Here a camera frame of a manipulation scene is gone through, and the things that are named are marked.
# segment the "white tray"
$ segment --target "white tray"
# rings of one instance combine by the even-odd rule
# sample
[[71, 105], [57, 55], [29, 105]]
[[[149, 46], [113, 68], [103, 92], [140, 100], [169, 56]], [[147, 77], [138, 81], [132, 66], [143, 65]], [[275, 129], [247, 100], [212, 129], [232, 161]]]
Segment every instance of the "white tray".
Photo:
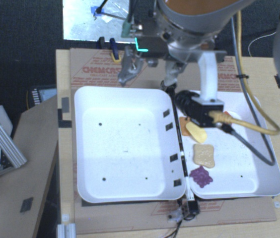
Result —
[[[224, 111], [233, 117], [255, 123], [243, 93], [218, 92], [217, 96], [224, 101]], [[257, 113], [262, 127], [265, 120]], [[232, 127], [248, 140], [259, 152], [270, 159], [269, 153], [260, 133], [245, 129], [239, 125]], [[195, 195], [204, 199], [274, 196], [280, 194], [280, 170], [276, 162], [268, 166], [257, 158], [248, 148], [235, 137], [217, 128], [207, 128], [208, 138], [204, 144], [214, 146], [214, 168], [204, 168], [209, 172], [213, 182], [203, 188], [190, 178], [190, 187]], [[193, 162], [193, 145], [191, 137], [182, 136], [188, 173], [199, 166]]]
[[77, 187], [84, 200], [172, 200], [184, 194], [172, 103], [166, 93], [86, 86], [77, 90], [74, 105]]

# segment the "black carpet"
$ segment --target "black carpet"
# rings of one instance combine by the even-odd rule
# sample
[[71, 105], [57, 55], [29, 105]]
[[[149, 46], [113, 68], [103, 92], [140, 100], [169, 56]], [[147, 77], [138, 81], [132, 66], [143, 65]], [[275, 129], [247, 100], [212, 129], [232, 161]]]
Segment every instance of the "black carpet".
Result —
[[[152, 6], [153, 0], [139, 0], [135, 15], [146, 17]], [[62, 9], [62, 0], [0, 0], [0, 105], [12, 120], [26, 110], [26, 92], [31, 86], [56, 83], [56, 49], [95, 47], [90, 42], [63, 40]], [[280, 0], [258, 0], [243, 10], [244, 56], [251, 40], [274, 32], [279, 13]], [[273, 37], [255, 42], [253, 56], [271, 57], [272, 43]], [[229, 25], [219, 34], [216, 47], [233, 55]], [[55, 223], [54, 213], [55, 209], [50, 218]], [[45, 210], [44, 220], [48, 214]]]

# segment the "metal bracket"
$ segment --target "metal bracket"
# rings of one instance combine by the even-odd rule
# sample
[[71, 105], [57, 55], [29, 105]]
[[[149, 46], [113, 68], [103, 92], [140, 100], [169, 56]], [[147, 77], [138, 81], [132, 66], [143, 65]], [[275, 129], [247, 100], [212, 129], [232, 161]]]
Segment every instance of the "metal bracket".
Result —
[[76, 238], [76, 224], [57, 225], [57, 238]]

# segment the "wooden table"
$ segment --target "wooden table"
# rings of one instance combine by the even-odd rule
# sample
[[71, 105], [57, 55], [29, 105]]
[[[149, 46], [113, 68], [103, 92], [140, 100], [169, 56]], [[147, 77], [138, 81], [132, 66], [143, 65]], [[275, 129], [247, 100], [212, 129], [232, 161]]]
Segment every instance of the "wooden table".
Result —
[[[271, 58], [244, 58], [245, 70], [250, 75], [249, 85], [255, 96], [259, 99], [263, 109], [280, 125], [280, 89], [277, 87], [274, 75], [276, 69]], [[58, 108], [62, 108], [62, 98], [70, 97], [70, 52], [68, 50], [57, 51], [57, 88]], [[71, 113], [63, 113], [63, 120], [71, 120]], [[72, 142], [71, 128], [59, 129], [59, 156], [60, 156], [60, 180], [61, 180], [61, 214], [62, 223], [74, 223], [73, 205], [73, 171], [72, 171]], [[274, 150], [280, 167], [280, 135], [271, 137]], [[280, 196], [274, 201], [280, 203]], [[178, 236], [181, 237], [280, 237], [280, 208], [276, 208], [277, 221], [250, 224], [234, 224], [205, 226], [193, 228], [181, 228]], [[161, 238], [170, 233], [170, 230], [145, 230], [131, 232], [115, 232], [102, 234], [77, 235], [77, 238]]]

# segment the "gray cable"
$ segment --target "gray cable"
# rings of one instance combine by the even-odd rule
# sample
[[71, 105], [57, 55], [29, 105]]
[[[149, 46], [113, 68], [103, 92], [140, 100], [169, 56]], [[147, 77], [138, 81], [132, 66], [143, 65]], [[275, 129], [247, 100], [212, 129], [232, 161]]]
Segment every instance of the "gray cable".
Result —
[[[233, 44], [234, 44], [234, 52], [235, 52], [235, 57], [236, 57], [237, 69], [238, 69], [239, 75], [241, 75], [242, 72], [241, 72], [241, 69], [240, 69], [240, 60], [239, 60], [238, 51], [237, 51], [237, 42], [236, 42], [236, 32], [235, 32], [234, 18], [232, 17], [230, 21], [231, 21], [231, 28], [232, 28], [232, 34], [233, 34]], [[241, 85], [241, 88], [242, 88], [242, 90], [243, 90], [243, 93], [244, 93], [245, 99], [246, 99], [246, 101], [247, 101], [247, 104], [248, 104], [248, 106], [249, 106], [249, 108], [250, 108], [250, 111], [251, 111], [251, 113], [252, 113], [252, 115], [253, 115], [253, 117], [254, 117], [254, 120], [255, 120], [255, 122], [256, 122], [256, 125], [261, 127], [260, 122], [259, 122], [259, 120], [258, 120], [258, 117], [257, 117], [257, 115], [256, 115], [256, 113], [255, 113], [255, 110], [254, 110], [254, 108], [253, 108], [253, 106], [252, 106], [252, 104], [251, 104], [251, 102], [250, 102], [250, 99], [249, 99], [249, 96], [248, 96], [248, 94], [247, 94], [247, 91], [246, 91], [246, 88], [245, 88], [245, 84], [244, 84], [242, 78], [240, 79], [240, 85]], [[244, 138], [242, 138], [239, 134], [237, 134], [237, 135], [238, 135], [238, 136], [236, 136], [236, 135], [234, 135], [234, 136], [235, 136], [238, 140], [240, 140], [242, 143], [245, 144], [245, 142], [247, 142], [247, 141], [246, 141]], [[274, 157], [273, 151], [272, 151], [272, 149], [271, 149], [271, 147], [270, 147], [270, 145], [269, 145], [269, 143], [268, 143], [268, 140], [267, 140], [266, 136], [265, 136], [263, 133], [261, 133], [261, 137], [263, 138], [263, 141], [264, 141], [264, 143], [265, 143], [265, 145], [266, 145], [266, 148], [267, 148], [267, 150], [268, 150], [268, 152], [269, 152], [271, 161], [269, 161], [268, 159], [266, 159], [261, 153], [259, 153], [259, 152], [258, 152], [252, 145], [250, 145], [248, 142], [247, 142], [247, 144], [245, 144], [245, 145], [246, 145], [248, 148], [249, 148], [249, 146], [251, 146], [251, 148], [252, 148], [254, 151], [253, 151], [251, 148], [249, 148], [249, 149], [250, 149], [259, 159], [261, 159], [262, 161], [264, 161], [264, 162], [267, 163], [268, 165], [273, 166], [273, 165], [276, 163], [276, 159], [275, 159], [275, 157]]]

